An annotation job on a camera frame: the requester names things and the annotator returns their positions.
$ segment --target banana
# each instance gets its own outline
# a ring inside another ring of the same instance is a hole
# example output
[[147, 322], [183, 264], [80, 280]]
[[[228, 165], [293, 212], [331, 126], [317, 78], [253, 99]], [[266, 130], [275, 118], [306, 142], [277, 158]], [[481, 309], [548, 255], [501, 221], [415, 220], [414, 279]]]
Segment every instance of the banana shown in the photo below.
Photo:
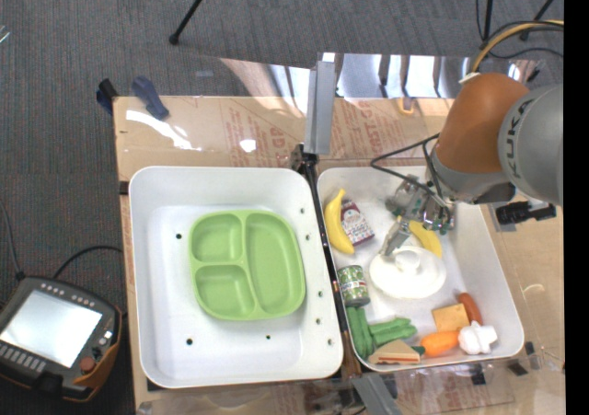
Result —
[[409, 220], [409, 230], [419, 238], [425, 249], [430, 250], [438, 258], [442, 257], [442, 244], [433, 230], [427, 230], [422, 223], [416, 220]]
[[341, 198], [345, 193], [344, 189], [340, 189], [338, 195], [325, 206], [323, 216], [330, 244], [342, 253], [351, 255], [354, 252], [352, 241], [341, 226]]

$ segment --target white tray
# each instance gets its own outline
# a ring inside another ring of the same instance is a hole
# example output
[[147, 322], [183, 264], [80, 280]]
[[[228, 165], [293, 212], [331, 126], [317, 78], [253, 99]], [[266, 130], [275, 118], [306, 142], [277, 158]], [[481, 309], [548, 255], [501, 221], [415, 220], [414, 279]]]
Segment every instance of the white tray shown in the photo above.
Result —
[[[286, 168], [147, 167], [129, 186], [139, 353], [167, 388], [329, 377], [343, 348], [329, 272], [306, 180]], [[280, 214], [294, 229], [306, 297], [285, 317], [220, 320], [199, 306], [188, 233], [201, 215], [231, 209]]]
[[[415, 175], [423, 181], [425, 167], [396, 167], [403, 175]], [[370, 261], [382, 247], [393, 224], [393, 215], [385, 206], [385, 199], [395, 194], [402, 179], [371, 167], [336, 167], [324, 171], [318, 179], [318, 195], [323, 207], [340, 188], [344, 197], [352, 199], [375, 231], [375, 237], [358, 245], [353, 255], [346, 255], [331, 247], [336, 269], [359, 264], [364, 269], [371, 301], [364, 307], [368, 323], [409, 317], [418, 333], [411, 345], [418, 345], [427, 333], [436, 331], [432, 309], [457, 303], [458, 292], [469, 292], [479, 306], [485, 325], [493, 325], [499, 339], [491, 345], [490, 354], [468, 355], [455, 348], [435, 358], [422, 358], [419, 364], [363, 364], [378, 372], [436, 366], [450, 363], [468, 363], [485, 359], [511, 357], [524, 344], [524, 330], [499, 257], [479, 206], [459, 204], [456, 207], [456, 228], [439, 236], [442, 244], [447, 276], [442, 288], [423, 299], [399, 299], [376, 288], [370, 281]], [[419, 246], [414, 237], [405, 245]]]

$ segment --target green plate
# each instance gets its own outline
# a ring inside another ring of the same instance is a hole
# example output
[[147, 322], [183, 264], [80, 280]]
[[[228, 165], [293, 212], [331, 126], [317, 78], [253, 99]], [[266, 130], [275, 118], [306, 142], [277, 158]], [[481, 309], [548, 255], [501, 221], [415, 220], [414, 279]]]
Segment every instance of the green plate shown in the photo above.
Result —
[[282, 317], [305, 298], [305, 270], [293, 228], [262, 210], [208, 213], [191, 228], [196, 300], [225, 320]]

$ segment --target green can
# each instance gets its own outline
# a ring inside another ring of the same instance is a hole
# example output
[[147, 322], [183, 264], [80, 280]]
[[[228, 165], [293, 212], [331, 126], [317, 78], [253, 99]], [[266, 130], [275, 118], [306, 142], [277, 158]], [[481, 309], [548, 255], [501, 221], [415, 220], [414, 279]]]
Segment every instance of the green can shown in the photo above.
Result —
[[362, 266], [354, 264], [338, 269], [338, 280], [344, 305], [360, 307], [370, 302]]

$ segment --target orange carrot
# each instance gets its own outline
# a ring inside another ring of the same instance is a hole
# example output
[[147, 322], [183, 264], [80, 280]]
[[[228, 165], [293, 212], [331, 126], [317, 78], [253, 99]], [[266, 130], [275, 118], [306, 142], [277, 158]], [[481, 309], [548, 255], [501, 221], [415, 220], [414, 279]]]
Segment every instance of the orange carrot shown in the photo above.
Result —
[[425, 335], [420, 345], [425, 348], [426, 356], [437, 356], [458, 346], [460, 330], [435, 331]]

